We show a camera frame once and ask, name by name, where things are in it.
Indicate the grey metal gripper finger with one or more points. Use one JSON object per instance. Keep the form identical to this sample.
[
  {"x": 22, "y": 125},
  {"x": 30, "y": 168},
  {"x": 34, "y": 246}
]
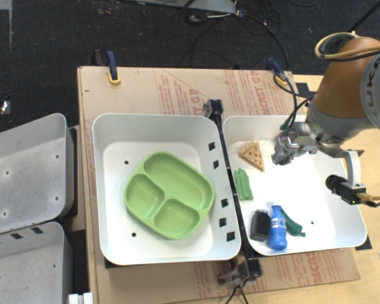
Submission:
[
  {"x": 278, "y": 157},
  {"x": 292, "y": 152}
]

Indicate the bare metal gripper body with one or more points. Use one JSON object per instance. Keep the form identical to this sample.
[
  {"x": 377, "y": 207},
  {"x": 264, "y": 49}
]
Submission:
[{"x": 307, "y": 139}]

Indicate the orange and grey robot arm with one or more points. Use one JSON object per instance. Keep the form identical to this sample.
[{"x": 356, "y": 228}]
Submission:
[{"x": 342, "y": 87}]

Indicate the tan pizza slice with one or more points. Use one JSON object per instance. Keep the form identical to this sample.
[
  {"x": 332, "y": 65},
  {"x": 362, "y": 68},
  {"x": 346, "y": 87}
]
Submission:
[{"x": 252, "y": 155}]

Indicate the green asparagus bunch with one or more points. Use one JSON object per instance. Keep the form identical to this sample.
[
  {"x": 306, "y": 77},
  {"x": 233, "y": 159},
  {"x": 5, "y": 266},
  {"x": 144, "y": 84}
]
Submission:
[{"x": 244, "y": 185}]

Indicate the thin black rod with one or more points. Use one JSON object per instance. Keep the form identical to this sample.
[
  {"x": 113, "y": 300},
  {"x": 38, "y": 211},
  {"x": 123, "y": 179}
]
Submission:
[{"x": 232, "y": 182}]

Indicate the white plastic tray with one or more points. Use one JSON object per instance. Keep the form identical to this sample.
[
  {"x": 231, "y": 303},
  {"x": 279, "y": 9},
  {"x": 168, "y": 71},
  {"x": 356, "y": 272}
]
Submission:
[
  {"x": 28, "y": 176},
  {"x": 120, "y": 239},
  {"x": 25, "y": 271},
  {"x": 316, "y": 201}
]

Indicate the green pea pod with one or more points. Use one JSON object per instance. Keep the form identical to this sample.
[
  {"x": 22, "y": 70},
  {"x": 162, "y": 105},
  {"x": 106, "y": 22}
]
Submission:
[{"x": 293, "y": 226}]

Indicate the black bottle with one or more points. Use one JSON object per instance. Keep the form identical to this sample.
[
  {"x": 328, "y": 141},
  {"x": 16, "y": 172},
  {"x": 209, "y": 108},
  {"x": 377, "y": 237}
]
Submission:
[{"x": 259, "y": 226}]

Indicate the blue bottle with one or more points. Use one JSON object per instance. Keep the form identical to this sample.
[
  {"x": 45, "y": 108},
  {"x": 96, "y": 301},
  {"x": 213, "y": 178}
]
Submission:
[{"x": 277, "y": 233}]

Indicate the green divided plate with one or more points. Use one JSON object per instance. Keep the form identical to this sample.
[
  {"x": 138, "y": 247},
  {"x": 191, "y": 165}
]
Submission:
[{"x": 177, "y": 176}]

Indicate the brown cardboard board red print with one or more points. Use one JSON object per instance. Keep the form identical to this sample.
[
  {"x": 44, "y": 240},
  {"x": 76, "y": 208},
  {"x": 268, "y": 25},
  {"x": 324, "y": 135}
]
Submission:
[{"x": 164, "y": 87}]

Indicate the black cylinder on white bracket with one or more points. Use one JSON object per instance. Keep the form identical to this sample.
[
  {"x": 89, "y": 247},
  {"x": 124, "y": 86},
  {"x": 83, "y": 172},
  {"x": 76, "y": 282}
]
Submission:
[{"x": 343, "y": 187}]

